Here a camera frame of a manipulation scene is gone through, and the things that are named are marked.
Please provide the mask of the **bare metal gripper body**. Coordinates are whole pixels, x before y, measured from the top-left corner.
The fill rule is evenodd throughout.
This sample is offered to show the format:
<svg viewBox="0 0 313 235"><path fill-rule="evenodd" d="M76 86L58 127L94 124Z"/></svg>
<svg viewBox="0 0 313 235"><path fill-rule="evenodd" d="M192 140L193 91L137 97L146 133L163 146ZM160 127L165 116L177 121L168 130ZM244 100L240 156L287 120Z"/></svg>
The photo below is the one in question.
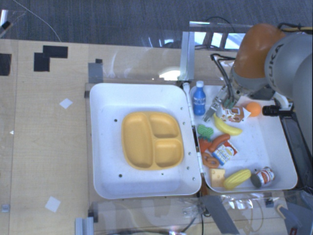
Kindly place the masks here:
<svg viewBox="0 0 313 235"><path fill-rule="evenodd" d="M245 89L242 86L235 84L225 85L214 98L211 107L218 109L223 106L225 109L232 109L237 105L244 92Z"/></svg>

